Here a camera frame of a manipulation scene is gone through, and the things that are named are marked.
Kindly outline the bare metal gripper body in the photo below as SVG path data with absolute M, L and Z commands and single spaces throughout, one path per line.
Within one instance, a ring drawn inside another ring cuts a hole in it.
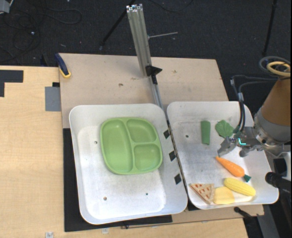
M 263 128 L 245 127 L 234 135 L 236 144 L 254 146 L 257 151 L 265 151 L 274 156 L 283 156 L 291 151 L 291 132 L 289 127 L 278 126 L 265 131 Z

